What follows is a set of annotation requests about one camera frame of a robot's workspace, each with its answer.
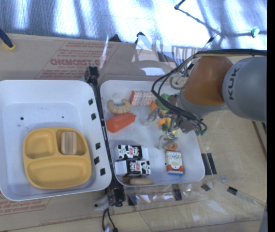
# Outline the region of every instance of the blue clamp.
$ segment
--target blue clamp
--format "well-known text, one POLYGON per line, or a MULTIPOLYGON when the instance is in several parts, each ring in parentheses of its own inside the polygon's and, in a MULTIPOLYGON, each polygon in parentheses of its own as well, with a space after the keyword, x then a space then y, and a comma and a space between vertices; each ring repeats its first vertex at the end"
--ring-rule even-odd
POLYGON ((16 45, 10 40, 7 34, 0 29, 0 38, 3 40, 2 45, 9 51, 13 51, 16 48, 16 45))

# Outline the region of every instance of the white tray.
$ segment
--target white tray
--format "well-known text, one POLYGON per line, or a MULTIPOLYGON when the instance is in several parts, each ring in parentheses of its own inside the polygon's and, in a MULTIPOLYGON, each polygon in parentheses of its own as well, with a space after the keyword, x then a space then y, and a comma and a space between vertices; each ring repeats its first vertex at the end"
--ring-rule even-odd
POLYGON ((96 100, 89 84, 68 80, 0 82, 0 189, 6 198, 22 201, 102 190, 111 179, 96 100), (85 136, 92 160, 91 177, 85 184, 69 189, 35 188, 24 170, 24 138, 31 130, 59 126, 75 128, 85 136))
MULTIPOLYGON (((121 104, 122 99, 130 100, 132 90, 151 90, 153 82, 149 81, 116 81, 109 80, 101 85, 101 100, 104 109, 105 121, 114 115, 107 109, 107 102, 114 100, 115 103, 121 104)), ((172 89, 168 83, 165 83, 161 89, 161 94, 175 94, 178 91, 172 89)), ((157 149, 159 137, 164 132, 157 123, 144 126, 143 122, 147 119, 151 111, 150 106, 133 105, 131 112, 137 115, 135 121, 124 129, 111 133, 107 131, 107 137, 113 160, 115 159, 113 149, 117 145, 141 145, 148 148, 149 163, 151 174, 149 177, 154 179, 154 185, 193 183, 203 179, 205 168, 194 131, 184 134, 181 130, 177 131, 179 137, 178 151, 182 154, 184 174, 167 175, 165 165, 165 150, 157 149)), ((117 176, 118 181, 124 186, 121 177, 117 176)))

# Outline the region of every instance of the toy food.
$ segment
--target toy food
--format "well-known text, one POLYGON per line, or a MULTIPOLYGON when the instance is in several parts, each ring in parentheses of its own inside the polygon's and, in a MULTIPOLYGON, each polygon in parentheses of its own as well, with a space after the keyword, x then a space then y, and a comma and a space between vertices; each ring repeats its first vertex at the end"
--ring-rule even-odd
POLYGON ((114 115, 120 115, 128 113, 131 110, 132 104, 126 100, 121 100, 122 105, 116 105, 113 100, 108 101, 107 109, 114 115))
POLYGON ((130 179, 131 185, 152 185, 154 180, 149 177, 135 177, 130 179))
POLYGON ((115 133, 133 123, 135 118, 136 115, 133 113, 117 115, 106 120, 106 127, 110 132, 115 133))
POLYGON ((173 142, 170 145, 167 145, 165 147, 165 150, 175 151, 175 150, 177 150, 177 148, 178 148, 178 145, 175 142, 173 142))
POLYGON ((130 183, 130 180, 131 180, 132 178, 133 178, 133 177, 123 176, 123 177, 122 177, 122 181, 123 181, 123 183, 125 183, 125 184, 129 184, 129 183, 130 183))
MULTIPOLYGON (((153 111, 153 110, 155 110, 156 107, 158 107, 158 105, 157 105, 154 101, 152 101, 151 104, 150 104, 150 107, 151 107, 151 110, 153 111)), ((162 118, 162 119, 160 119, 160 120, 157 122, 157 124, 158 124, 158 125, 163 125, 165 122, 166 122, 166 118, 162 118)))
MULTIPOLYGON (((161 94, 161 97, 168 102, 168 98, 170 95, 168 94, 161 94)), ((162 102, 159 99, 156 99, 156 104, 162 109, 162 110, 168 110, 166 106, 162 104, 162 102)))
POLYGON ((182 165, 182 157, 180 152, 165 151, 165 161, 167 174, 183 175, 184 168, 182 165))

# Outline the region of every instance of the yellow divided plate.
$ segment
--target yellow divided plate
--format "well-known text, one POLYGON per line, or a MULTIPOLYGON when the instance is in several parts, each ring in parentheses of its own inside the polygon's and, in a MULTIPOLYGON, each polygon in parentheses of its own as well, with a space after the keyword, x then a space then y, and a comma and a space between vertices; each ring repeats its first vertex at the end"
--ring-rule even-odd
POLYGON ((39 189, 67 189, 87 182, 91 176, 91 159, 86 139, 76 129, 46 127, 31 131, 23 144, 24 167, 29 182, 39 189), (77 134, 77 152, 61 152, 64 131, 77 134))

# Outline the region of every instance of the cardboard box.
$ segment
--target cardboard box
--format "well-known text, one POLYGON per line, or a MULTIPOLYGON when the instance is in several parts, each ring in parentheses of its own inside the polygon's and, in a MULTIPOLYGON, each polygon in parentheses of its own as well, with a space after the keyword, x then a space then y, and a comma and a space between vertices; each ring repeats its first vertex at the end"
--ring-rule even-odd
POLYGON ((166 171, 167 174, 184 174, 184 168, 182 164, 181 153, 178 151, 166 151, 165 152, 166 160, 166 171))

